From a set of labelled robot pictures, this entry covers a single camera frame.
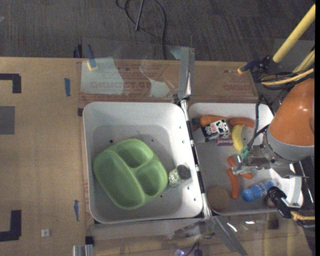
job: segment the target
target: banana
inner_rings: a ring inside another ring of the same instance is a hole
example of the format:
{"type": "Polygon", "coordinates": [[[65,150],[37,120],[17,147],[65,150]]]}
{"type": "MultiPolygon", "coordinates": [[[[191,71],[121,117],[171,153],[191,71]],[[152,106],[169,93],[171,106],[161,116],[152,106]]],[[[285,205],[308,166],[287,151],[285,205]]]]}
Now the banana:
{"type": "Polygon", "coordinates": [[[242,143],[242,139],[241,139],[241,132],[243,127],[244,127],[243,124],[237,124],[231,130],[233,146],[238,152],[240,152],[244,147],[244,144],[242,143]]]}

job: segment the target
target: yellow tube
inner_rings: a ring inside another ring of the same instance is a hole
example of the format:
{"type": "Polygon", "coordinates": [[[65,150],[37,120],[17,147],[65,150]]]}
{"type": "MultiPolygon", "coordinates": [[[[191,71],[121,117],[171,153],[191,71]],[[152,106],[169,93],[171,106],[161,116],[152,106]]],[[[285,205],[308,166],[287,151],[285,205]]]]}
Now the yellow tube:
{"type": "Polygon", "coordinates": [[[315,63],[316,59],[316,50],[312,50],[309,52],[309,54],[305,57],[305,59],[301,62],[299,66],[297,66],[293,73],[300,72],[302,70],[308,69],[313,63],[315,63]]]}
{"type": "Polygon", "coordinates": [[[295,45],[304,32],[310,27],[310,25],[316,19],[316,4],[314,4],[306,15],[302,18],[300,23],[295,27],[289,37],[285,40],[280,49],[273,56],[275,63],[280,63],[283,58],[288,54],[290,49],[295,45]]]}

